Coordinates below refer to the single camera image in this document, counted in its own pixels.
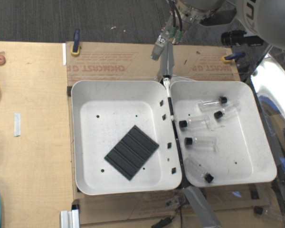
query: brown round object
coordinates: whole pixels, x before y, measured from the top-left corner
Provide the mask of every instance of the brown round object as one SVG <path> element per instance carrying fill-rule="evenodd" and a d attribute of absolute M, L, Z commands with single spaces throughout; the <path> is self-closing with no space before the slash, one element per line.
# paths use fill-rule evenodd
<path fill-rule="evenodd" d="M 0 55 L 0 66 L 5 64 L 5 57 L 3 55 Z"/>

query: wooden table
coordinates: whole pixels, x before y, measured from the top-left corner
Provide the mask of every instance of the wooden table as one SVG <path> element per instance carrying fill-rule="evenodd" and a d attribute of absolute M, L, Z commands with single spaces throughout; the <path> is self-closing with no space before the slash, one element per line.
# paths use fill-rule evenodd
<path fill-rule="evenodd" d="M 7 61 L 0 66 L 1 227 L 58 228 L 60 211 L 70 210 L 73 201 L 62 44 L 0 42 L 1 51 Z M 15 113 L 21 113 L 18 137 L 14 137 Z M 277 206 L 274 195 L 272 203 Z M 251 209 L 216 214 L 224 227 L 283 227 L 263 222 L 253 216 Z M 86 227 L 150 227 L 158 220 Z M 199 227 L 194 216 L 184 220 Z M 179 223 L 176 220 L 169 227 L 179 227 Z"/>

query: green connector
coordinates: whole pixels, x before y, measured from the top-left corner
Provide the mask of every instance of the green connector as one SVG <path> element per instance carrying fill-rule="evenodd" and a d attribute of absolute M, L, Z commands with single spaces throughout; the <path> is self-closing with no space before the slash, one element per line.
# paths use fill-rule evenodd
<path fill-rule="evenodd" d="M 173 37 L 174 37 L 175 31 L 176 31 L 176 27 L 173 27 L 173 26 L 172 26 L 171 31 L 170 31 L 170 34 L 169 34 L 169 38 L 173 38 Z"/>
<path fill-rule="evenodd" d="M 182 36 L 182 31 L 178 30 L 176 33 L 175 43 L 179 43 L 181 41 L 181 36 Z"/>

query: black cap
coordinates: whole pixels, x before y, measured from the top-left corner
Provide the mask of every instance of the black cap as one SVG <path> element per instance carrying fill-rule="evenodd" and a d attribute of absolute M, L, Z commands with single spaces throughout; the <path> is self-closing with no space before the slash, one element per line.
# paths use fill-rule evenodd
<path fill-rule="evenodd" d="M 211 176 L 209 173 L 207 173 L 204 178 L 208 183 L 211 183 L 212 180 L 214 179 L 214 177 Z"/>
<path fill-rule="evenodd" d="M 226 104 L 226 103 L 227 103 L 227 97 L 220 96 L 220 97 L 219 97 L 219 100 L 220 100 L 220 103 L 221 103 L 221 104 Z"/>
<path fill-rule="evenodd" d="M 218 111 L 218 112 L 215 112 L 215 113 L 214 113 L 215 119 L 219 119 L 219 118 L 221 118 L 223 115 L 224 115 L 224 114 L 223 114 L 221 111 Z"/>
<path fill-rule="evenodd" d="M 187 127 L 187 121 L 186 120 L 180 121 L 180 127 Z"/>
<path fill-rule="evenodd" d="M 193 139 L 192 138 L 185 138 L 185 145 L 192 145 Z"/>
<path fill-rule="evenodd" d="M 261 214 L 263 214 L 264 209 L 260 206 L 255 206 L 255 207 L 253 207 L 253 211 L 255 214 L 261 215 Z"/>

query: yellow clamp pad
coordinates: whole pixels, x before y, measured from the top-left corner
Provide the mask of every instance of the yellow clamp pad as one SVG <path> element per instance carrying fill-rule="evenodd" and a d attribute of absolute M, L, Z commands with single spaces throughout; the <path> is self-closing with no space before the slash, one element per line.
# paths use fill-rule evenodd
<path fill-rule="evenodd" d="M 72 47 L 71 47 L 71 55 L 77 57 L 79 55 L 79 52 L 80 52 L 80 46 L 78 47 L 78 51 L 77 52 L 73 52 L 73 46 L 74 45 L 72 45 Z"/>
<path fill-rule="evenodd" d="M 222 62 L 223 63 L 232 63 L 233 59 L 232 60 L 226 60 L 225 57 L 226 56 L 222 56 Z"/>

